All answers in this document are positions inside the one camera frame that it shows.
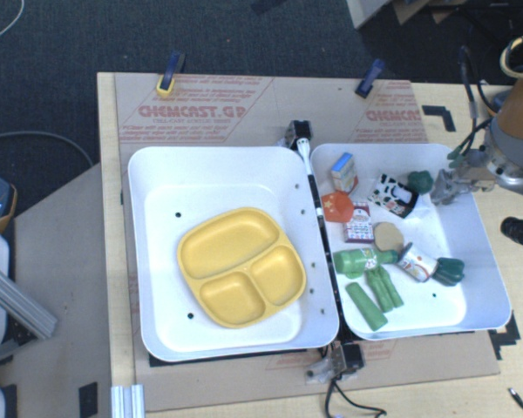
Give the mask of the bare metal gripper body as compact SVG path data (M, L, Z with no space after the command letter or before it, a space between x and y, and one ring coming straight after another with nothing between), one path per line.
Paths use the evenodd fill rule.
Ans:
M523 168L495 148L470 150L455 169L454 179L472 192L489 192L497 185L523 195Z

